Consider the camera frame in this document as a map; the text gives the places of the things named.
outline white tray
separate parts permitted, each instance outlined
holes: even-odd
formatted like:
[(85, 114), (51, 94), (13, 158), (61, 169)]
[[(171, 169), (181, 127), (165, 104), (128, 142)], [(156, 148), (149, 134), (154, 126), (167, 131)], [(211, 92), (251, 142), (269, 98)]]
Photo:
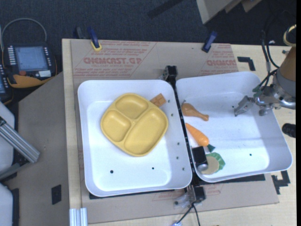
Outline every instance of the white tray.
[[(260, 83), (251, 72), (210, 75), (177, 81), (179, 101), (192, 104), (209, 121), (184, 116), (185, 122), (202, 131), (215, 146), (226, 165), (217, 173), (203, 175), (206, 182), (281, 171), (292, 164), (292, 155), (273, 111), (259, 116), (258, 106), (237, 117), (234, 107), (241, 99), (253, 96), (252, 89)], [(192, 147), (197, 146), (189, 135)]]
[[(100, 120), (111, 103), (125, 93), (150, 100), (162, 93), (168, 118), (166, 134), (146, 156), (118, 149), (102, 133)], [(85, 183), (99, 197), (186, 187), (191, 166), (172, 87), (161, 80), (86, 81), (78, 89)]]

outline orange carrot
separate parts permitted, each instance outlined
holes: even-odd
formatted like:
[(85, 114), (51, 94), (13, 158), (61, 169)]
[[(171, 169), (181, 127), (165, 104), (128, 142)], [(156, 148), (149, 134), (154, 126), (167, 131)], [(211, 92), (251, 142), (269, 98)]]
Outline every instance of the orange carrot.
[(192, 135), (192, 137), (196, 140), (197, 144), (200, 146), (208, 146), (209, 139), (204, 135), (203, 132), (199, 131), (195, 127), (191, 126), (188, 123), (185, 123), (187, 130)]

